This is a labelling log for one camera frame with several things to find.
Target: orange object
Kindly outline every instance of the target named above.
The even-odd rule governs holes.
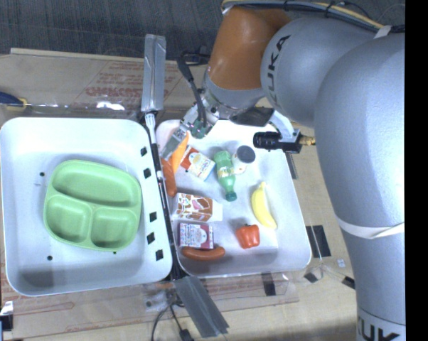
[[[210,79],[227,90],[262,87],[263,52],[290,18],[281,9],[231,8],[220,24],[208,69]]]
[[[181,251],[184,256],[196,261],[216,260],[225,255],[225,249],[223,247],[216,247],[215,249],[211,250],[200,250],[194,249],[193,247],[183,247]]]
[[[165,177],[166,193],[170,197],[174,197],[178,192],[178,188],[176,187],[176,179],[174,178],[173,167],[171,166],[169,161],[166,161],[163,158],[162,158],[162,171],[164,172],[164,177]]]
[[[181,161],[183,160],[184,153],[186,152],[188,143],[188,133],[186,132],[186,137],[182,140],[182,142],[179,144],[178,148],[171,154],[170,159],[168,160],[171,163],[171,166],[173,167],[173,173],[176,173],[176,171],[179,168],[179,165],[181,164]]]
[[[260,245],[260,229],[255,224],[252,226],[246,224],[237,229],[235,234],[243,249],[249,249]]]

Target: black cable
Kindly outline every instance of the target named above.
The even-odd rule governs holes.
[[[336,5],[337,5],[337,6],[342,6],[342,5],[344,5],[344,6],[347,6],[347,5],[353,5],[353,6],[355,6],[356,8],[360,9],[360,10],[361,10],[361,12],[364,14],[364,16],[366,16],[367,18],[369,18],[370,20],[372,20],[372,18],[370,17],[370,15],[368,14],[368,12],[367,12],[365,9],[363,9],[361,6],[359,6],[359,5],[355,4],[355,3],[352,3],[351,1],[345,1],[345,0],[343,0],[343,1],[341,1],[340,3],[338,3],[338,4],[336,4]]]
[[[182,341],[193,341],[193,338],[191,336],[191,334],[189,333],[189,331],[187,329],[183,329],[181,327],[181,324],[178,321],[178,318],[176,317],[176,314],[174,312],[173,306],[177,305],[179,307],[183,307],[182,301],[181,299],[178,297],[176,301],[168,304],[164,310],[162,310],[158,315],[156,320],[154,321],[154,325],[152,327],[152,333],[151,333],[151,341],[154,341],[154,334],[156,333],[156,329],[157,329],[157,323],[160,321],[160,319],[162,318],[162,316],[165,314],[165,312],[170,308],[171,313],[173,314],[173,318],[176,321],[176,323],[178,324],[178,328],[179,328],[179,337],[181,338]]]
[[[182,330],[183,330],[183,328],[182,328],[182,327],[181,327],[181,325],[179,324],[178,318],[176,318],[176,314],[174,313],[174,309],[173,309],[172,305],[170,305],[170,311],[171,311],[171,313],[173,314],[173,318],[174,318],[174,320],[175,320],[175,321],[176,321],[176,323],[178,324],[178,328],[179,328],[179,330],[180,330],[180,331],[182,331]]]
[[[334,5],[334,1],[330,2],[329,5],[326,7],[325,10],[325,18],[328,18],[329,9]]]
[[[157,323],[160,321],[160,319],[162,318],[162,316],[165,314],[165,312],[168,310],[169,307],[170,307],[170,304],[167,305],[164,310],[161,310],[160,313],[157,315],[157,318],[154,321],[154,325],[152,327],[151,341],[154,341],[154,333],[156,332]]]
[[[176,63],[178,64],[178,68],[181,71],[181,74],[191,86],[193,95],[195,96],[197,110],[198,110],[198,120],[203,122],[203,127],[206,127],[208,123],[206,119],[206,109],[203,106],[203,101],[201,100],[200,92],[198,92],[198,88],[196,87],[195,82],[193,81],[191,69],[189,68],[189,65],[186,62],[186,56],[188,55],[196,55],[196,53],[182,52],[181,56],[176,59]]]
[[[366,23],[364,21],[358,20],[356,18],[353,18],[352,16],[344,16],[340,14],[337,11],[333,11],[331,7],[333,6],[333,3],[329,4],[329,6],[323,7],[323,6],[308,6],[306,4],[298,4],[295,1],[275,1],[275,2],[269,2],[269,3],[238,3],[233,4],[237,6],[242,6],[249,9],[284,9],[285,11],[296,11],[300,13],[322,13],[326,18],[335,18],[341,21],[345,21],[346,23],[350,23],[353,25],[356,25],[360,28],[364,28],[368,31],[372,31],[374,33],[378,32],[378,28],[376,26],[370,25],[369,23]]]
[[[191,66],[196,66],[196,65],[207,64],[209,61],[210,55],[209,54],[202,54],[202,53],[184,52],[183,58],[184,58],[184,61],[186,62],[186,64],[189,67],[191,67]]]
[[[392,26],[391,33],[405,33],[405,24],[399,26]]]

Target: food box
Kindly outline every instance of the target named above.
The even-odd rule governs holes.
[[[205,180],[213,171],[215,163],[195,148],[188,146],[181,166],[195,177]]]
[[[222,221],[222,205],[209,197],[176,193],[171,209],[173,220]]]
[[[209,224],[178,224],[178,245],[197,249],[214,249],[213,227]]]

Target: toy sausage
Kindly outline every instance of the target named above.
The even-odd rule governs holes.
[[[216,247],[210,250],[194,249],[193,247],[183,247],[182,253],[189,259],[196,261],[210,261],[221,258],[225,255],[223,247]]]

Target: kuka logo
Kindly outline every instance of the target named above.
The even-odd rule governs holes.
[[[275,63],[277,61],[277,58],[279,57],[280,51],[282,49],[282,46],[284,45],[285,41],[290,38],[290,35],[282,37],[279,39],[279,41],[276,44],[277,51],[272,52],[271,54],[271,64],[268,65],[268,78],[270,80],[270,84],[268,85],[269,90],[269,96],[272,99],[272,101],[277,105],[277,96],[275,94],[275,87],[274,87],[274,71],[275,71]]]
[[[364,319],[358,316],[358,335],[366,341],[391,341],[400,335],[397,333],[388,333],[384,335],[384,331],[381,328],[375,328],[374,325],[369,324],[369,330],[366,330]]]

